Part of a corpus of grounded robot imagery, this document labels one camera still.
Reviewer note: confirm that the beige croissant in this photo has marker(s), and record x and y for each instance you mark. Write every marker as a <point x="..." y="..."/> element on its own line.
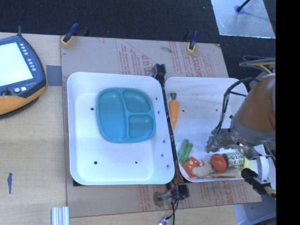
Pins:
<point x="202" y="170"/>

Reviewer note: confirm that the white plastic tray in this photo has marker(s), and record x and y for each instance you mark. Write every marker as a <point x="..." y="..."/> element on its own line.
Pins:
<point x="117" y="163"/>
<point x="199" y="107"/>

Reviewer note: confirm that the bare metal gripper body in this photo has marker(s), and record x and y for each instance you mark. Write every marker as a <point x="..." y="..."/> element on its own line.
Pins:
<point x="226" y="140"/>

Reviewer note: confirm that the green bean pods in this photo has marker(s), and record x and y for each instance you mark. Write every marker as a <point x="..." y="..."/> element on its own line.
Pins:
<point x="184" y="150"/>

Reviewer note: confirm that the blue divided plate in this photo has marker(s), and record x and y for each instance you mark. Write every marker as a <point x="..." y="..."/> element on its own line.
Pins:
<point x="114" y="116"/>

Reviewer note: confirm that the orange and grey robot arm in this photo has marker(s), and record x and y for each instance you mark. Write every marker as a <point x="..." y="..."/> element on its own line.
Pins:
<point x="257" y="107"/>

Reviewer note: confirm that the orange carrot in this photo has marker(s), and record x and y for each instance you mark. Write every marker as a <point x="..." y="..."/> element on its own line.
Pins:
<point x="173" y="111"/>

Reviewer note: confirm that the red tomato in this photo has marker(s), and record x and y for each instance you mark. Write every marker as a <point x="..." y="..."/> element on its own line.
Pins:
<point x="218" y="163"/>

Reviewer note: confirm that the brown cardboard board red print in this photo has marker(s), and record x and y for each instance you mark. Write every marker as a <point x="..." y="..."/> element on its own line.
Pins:
<point x="98" y="55"/>

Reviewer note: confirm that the green printed can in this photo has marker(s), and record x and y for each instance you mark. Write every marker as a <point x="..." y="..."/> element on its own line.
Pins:
<point x="235" y="159"/>

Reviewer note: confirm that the black cylinder on white bracket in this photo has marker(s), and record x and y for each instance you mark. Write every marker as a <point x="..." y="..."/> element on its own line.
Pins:
<point x="253" y="177"/>

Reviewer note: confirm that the beige flat bread slice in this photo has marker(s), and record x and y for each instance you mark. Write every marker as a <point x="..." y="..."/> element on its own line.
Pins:
<point x="229" y="174"/>

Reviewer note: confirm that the red packet with yellow stars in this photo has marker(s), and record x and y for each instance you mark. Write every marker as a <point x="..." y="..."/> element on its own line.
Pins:
<point x="190" y="165"/>

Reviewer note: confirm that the thin black and white rod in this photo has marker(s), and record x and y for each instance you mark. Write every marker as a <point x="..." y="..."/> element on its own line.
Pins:
<point x="168" y="116"/>

